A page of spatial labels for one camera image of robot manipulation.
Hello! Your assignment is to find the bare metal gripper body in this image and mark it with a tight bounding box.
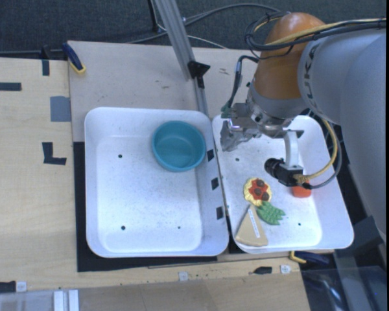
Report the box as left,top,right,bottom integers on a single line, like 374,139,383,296
228,102,295,139

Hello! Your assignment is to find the teal bowl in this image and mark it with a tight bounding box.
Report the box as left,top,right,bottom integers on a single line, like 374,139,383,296
151,120,207,173

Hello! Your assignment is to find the yellow toy pizza slice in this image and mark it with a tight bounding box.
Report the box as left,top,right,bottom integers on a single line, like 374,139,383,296
242,177,274,207

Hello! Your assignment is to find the orange block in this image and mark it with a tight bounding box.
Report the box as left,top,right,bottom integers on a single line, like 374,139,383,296
290,180,312,198

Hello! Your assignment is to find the green toy leaf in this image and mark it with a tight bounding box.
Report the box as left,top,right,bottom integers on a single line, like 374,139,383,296
255,201,287,227

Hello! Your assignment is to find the tan toy bread wedge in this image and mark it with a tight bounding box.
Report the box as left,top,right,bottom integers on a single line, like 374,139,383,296
234,203,270,248

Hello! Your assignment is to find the white plastic tray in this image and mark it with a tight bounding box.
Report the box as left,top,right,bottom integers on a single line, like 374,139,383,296
84,106,230,259
211,113,355,255

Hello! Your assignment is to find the pale wood board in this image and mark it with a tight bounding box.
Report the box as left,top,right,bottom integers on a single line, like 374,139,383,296
67,40,335,271

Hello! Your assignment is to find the black cylinder on white bracket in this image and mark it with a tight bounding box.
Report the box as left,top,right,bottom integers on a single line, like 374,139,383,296
264,130,305,187

